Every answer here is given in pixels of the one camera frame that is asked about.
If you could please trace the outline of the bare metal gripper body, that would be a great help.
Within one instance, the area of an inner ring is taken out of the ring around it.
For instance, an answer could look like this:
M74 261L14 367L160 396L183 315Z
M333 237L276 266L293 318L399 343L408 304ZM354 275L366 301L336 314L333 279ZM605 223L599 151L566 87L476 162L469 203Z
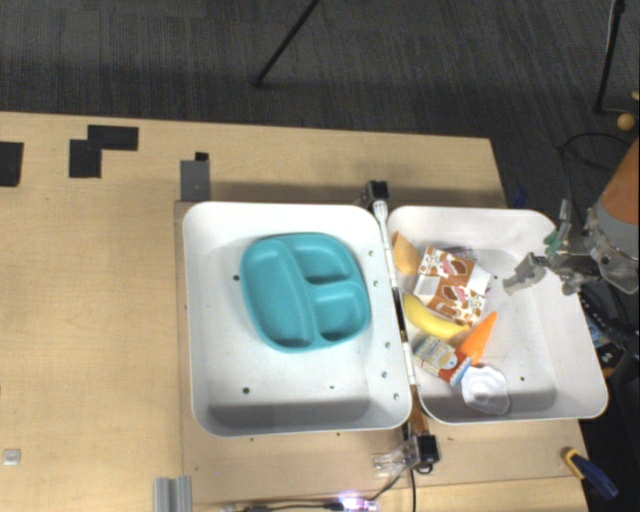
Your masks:
M588 277L584 285L605 281L625 294L639 290L638 259L611 245L600 232L561 236L553 231L546 237L546 258L548 268L559 278L563 273L580 273Z

